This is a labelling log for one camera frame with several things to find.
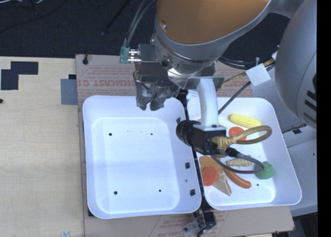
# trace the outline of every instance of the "green connector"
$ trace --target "green connector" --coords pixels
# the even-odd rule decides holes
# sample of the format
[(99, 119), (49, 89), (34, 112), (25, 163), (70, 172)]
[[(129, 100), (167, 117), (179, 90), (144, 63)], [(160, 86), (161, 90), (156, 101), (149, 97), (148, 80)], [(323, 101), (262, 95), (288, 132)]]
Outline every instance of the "green connector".
[(130, 48), (126, 47), (127, 40), (124, 39), (123, 46), (121, 46), (121, 58), (119, 59), (119, 63), (129, 63), (129, 51)]

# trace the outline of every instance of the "white tape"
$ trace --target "white tape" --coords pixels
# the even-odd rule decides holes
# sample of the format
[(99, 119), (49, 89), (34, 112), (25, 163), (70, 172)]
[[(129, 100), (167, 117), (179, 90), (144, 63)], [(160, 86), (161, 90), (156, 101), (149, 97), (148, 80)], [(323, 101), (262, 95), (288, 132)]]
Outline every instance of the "white tape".
[(246, 70), (246, 75), (253, 86), (257, 86), (271, 79), (263, 64), (258, 64), (257, 66)]

